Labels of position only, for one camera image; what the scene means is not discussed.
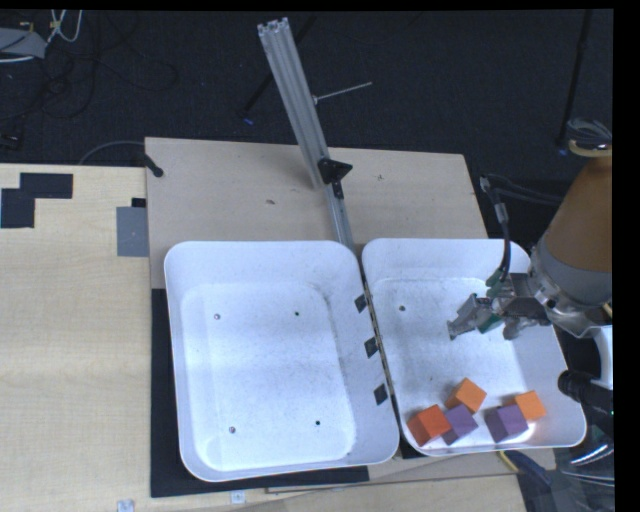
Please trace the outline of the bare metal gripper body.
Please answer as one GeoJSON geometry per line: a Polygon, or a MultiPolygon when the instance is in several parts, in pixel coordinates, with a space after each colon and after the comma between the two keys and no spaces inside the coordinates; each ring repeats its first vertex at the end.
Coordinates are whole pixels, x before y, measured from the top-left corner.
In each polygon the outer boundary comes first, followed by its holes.
{"type": "Polygon", "coordinates": [[[595,337],[611,325],[603,306],[576,303],[548,280],[528,273],[510,273],[493,284],[492,309],[503,327],[507,317],[526,317],[534,320],[531,327],[553,325],[575,338],[595,337]]]}

